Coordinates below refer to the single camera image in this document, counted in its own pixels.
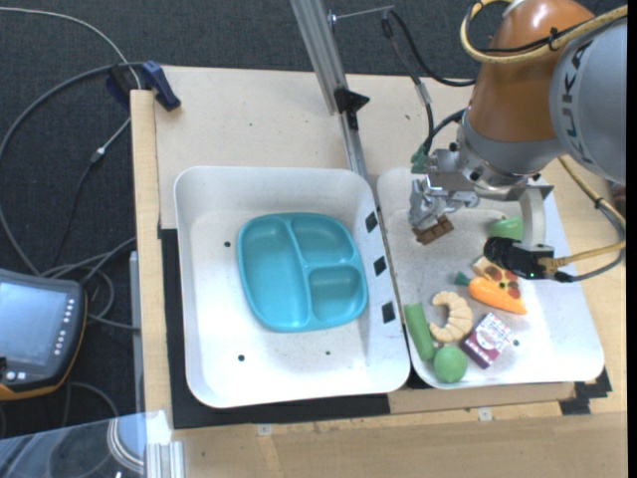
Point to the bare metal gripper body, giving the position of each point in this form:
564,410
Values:
450,169

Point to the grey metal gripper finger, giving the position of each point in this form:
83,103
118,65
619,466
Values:
419,207
442,206

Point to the brown chocolate bar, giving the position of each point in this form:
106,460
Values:
434,232

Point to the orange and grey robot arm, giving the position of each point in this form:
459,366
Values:
517,97

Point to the green pepper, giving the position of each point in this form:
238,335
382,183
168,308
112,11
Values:
505,228

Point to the pizza slice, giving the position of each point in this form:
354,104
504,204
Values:
497,273

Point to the orange carrot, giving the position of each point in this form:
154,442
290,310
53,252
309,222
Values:
495,294

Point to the beige croissant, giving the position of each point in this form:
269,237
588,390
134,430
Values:
458,316

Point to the green cucumber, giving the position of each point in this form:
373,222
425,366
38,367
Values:
419,331

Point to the purple carton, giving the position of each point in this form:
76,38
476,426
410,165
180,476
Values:
488,340

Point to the green lime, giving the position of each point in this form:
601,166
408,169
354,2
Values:
450,364

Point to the blue divided plate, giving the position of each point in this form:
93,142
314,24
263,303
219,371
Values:
271,272

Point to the white plastic tray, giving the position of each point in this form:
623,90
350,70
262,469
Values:
219,316
552,326

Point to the pale wood board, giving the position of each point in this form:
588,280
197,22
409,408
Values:
259,127

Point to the black cylinder on white bracket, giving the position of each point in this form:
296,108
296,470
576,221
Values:
520,259

